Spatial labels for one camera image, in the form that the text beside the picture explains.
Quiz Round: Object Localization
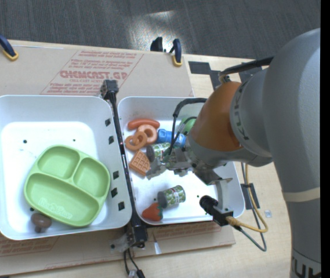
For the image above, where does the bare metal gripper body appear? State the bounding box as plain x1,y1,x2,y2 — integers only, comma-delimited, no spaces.
165,147,212,185

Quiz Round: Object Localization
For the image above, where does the red strawberry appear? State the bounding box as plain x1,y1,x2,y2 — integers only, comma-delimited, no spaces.
141,202,164,222

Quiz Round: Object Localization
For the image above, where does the orange doughnut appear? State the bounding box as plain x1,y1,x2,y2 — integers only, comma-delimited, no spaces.
137,124,158,145

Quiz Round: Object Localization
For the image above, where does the orange pretzel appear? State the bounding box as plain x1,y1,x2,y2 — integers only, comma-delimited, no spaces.
125,131,148,152

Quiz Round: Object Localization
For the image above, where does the brown mushroom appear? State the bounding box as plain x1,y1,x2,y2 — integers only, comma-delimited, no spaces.
30,212,53,234

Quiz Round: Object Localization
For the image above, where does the black cylinder on white bracket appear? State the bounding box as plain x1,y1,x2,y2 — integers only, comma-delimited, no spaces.
198,177,234,227

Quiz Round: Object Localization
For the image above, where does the white plastic tray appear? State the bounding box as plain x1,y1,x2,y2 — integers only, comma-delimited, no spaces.
117,96,246,226
0,94,133,241

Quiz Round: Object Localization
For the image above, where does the green can with grey lid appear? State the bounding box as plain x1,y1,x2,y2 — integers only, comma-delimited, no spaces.
157,185,187,209
146,142,172,163

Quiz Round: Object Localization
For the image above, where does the black block with thin wires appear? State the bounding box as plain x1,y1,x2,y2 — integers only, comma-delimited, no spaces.
125,217,149,248
100,79,120,100

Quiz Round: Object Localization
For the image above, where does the orange waffle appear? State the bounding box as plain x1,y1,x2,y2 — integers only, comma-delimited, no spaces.
129,150,157,177

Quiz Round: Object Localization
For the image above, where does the thin black rod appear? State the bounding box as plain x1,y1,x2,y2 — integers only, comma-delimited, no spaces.
109,93,143,228

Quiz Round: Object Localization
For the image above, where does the brown cardboard board red print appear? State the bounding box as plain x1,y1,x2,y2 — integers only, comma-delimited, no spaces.
0,39,237,276

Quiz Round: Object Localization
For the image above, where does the blue bottle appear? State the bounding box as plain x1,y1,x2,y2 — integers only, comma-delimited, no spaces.
155,129,187,148

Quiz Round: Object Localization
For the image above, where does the orange sausage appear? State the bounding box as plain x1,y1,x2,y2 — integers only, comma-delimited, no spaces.
127,118,161,131

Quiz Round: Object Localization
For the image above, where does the green divided plate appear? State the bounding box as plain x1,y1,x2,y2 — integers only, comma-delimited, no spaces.
23,145,112,228

